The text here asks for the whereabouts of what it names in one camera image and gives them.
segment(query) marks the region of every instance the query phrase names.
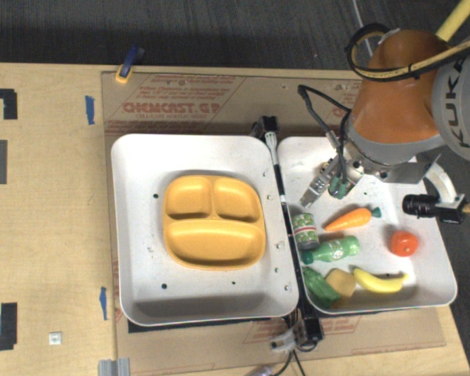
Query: red tomato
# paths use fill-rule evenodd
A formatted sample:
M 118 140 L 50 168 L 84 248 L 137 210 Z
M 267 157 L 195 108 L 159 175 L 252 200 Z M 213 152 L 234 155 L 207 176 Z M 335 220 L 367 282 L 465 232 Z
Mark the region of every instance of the red tomato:
M 390 251 L 397 256 L 411 256 L 419 246 L 418 238 L 408 231 L 396 231 L 390 238 Z

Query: green vegetable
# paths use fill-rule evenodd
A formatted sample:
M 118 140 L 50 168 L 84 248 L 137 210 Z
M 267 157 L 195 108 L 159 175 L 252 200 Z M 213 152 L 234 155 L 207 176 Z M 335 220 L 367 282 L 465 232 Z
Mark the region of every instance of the green vegetable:
M 327 283 L 319 272 L 309 267 L 303 268 L 302 272 L 305 286 L 316 299 L 318 306 L 325 309 L 330 308 L 334 302 L 341 298 L 341 295 Z

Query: toy carrot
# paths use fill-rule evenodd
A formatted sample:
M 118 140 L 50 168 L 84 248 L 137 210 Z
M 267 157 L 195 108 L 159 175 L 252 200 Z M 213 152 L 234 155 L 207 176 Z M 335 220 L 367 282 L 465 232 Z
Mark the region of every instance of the toy carrot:
M 357 208 L 330 222 L 324 229 L 326 231 L 339 231 L 350 227 L 363 226 L 369 223 L 371 217 L 381 217 L 381 210 L 379 208 L 373 210 Z

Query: yellow plastic plate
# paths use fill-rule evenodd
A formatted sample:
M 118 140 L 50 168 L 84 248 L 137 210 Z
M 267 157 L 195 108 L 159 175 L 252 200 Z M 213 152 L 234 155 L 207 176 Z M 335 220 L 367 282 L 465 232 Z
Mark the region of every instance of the yellow plastic plate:
M 164 242 L 178 263 L 198 269 L 243 269 L 265 253 L 258 194 L 247 183 L 216 175 L 186 175 L 164 196 Z

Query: blue clip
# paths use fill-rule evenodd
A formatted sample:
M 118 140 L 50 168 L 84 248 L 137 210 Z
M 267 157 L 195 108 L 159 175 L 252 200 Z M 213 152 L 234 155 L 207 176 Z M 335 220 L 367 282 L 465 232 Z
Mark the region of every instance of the blue clip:
M 143 60 L 144 49 L 134 45 L 128 51 L 124 63 L 118 68 L 115 78 L 122 84 L 126 84 L 132 74 L 132 65 Z

